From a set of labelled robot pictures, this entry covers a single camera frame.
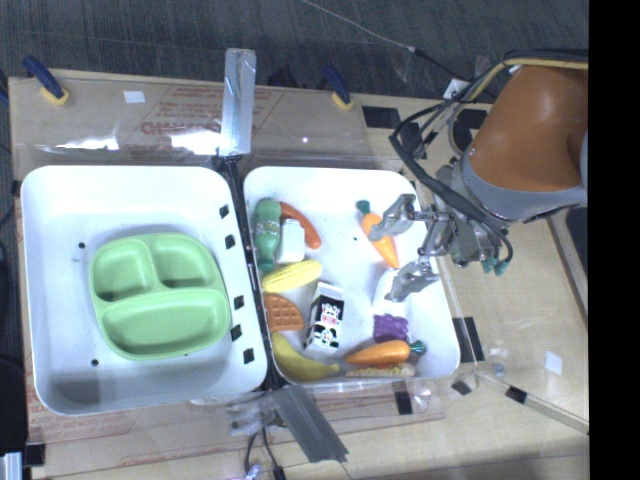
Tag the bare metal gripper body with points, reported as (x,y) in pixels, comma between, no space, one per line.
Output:
(472,245)

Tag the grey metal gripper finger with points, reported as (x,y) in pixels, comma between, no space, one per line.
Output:
(395,215)
(412,278)

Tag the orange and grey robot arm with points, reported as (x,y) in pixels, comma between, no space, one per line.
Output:
(530,133)

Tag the orange carrot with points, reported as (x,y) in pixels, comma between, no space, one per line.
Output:
(386,248)
(382,353)

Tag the purple grapes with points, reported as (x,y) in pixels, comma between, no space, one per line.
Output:
(390,328)

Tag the white plastic tray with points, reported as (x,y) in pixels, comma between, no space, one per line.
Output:
(345,248)
(65,268)

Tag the orange sausage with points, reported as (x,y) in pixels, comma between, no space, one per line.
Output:
(307,228)

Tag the cow print milk carton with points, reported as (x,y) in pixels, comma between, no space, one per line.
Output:
(326,318)

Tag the yellow pizza slice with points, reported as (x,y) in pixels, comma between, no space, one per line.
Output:
(385,371)

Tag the small white bottle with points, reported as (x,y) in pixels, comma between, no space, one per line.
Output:
(291,243)

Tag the yellow corn cob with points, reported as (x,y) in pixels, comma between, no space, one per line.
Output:
(292,275)

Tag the green bottle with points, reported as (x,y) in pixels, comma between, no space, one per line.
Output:
(266,228)

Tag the brown waffle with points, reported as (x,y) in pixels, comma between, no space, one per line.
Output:
(282,313)

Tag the yellow banana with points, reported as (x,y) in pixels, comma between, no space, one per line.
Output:
(295,363)

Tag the green divided plate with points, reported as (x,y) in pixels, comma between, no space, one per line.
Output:
(160,313)

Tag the brown cardboard board red print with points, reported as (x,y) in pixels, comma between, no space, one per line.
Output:
(165,103)

